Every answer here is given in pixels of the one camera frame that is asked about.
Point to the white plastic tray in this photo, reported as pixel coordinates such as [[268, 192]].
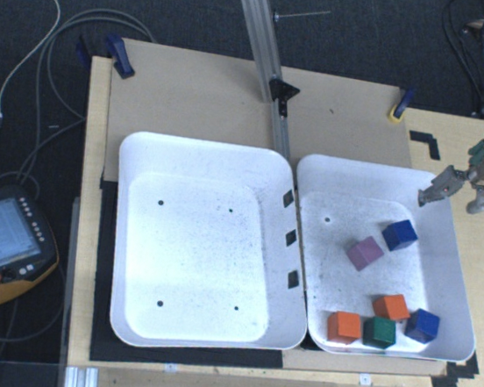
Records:
[[336, 284], [197, 262]]

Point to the green cube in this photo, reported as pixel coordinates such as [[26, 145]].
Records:
[[379, 333]]

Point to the purple cube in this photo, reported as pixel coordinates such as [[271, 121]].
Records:
[[364, 253]]

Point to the blue cube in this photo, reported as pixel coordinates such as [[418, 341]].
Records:
[[422, 326], [399, 235]]

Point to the orange cube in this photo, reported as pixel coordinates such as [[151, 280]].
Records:
[[343, 327], [391, 307]]

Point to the brown cardboard board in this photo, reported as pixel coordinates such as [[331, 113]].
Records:
[[201, 103]]

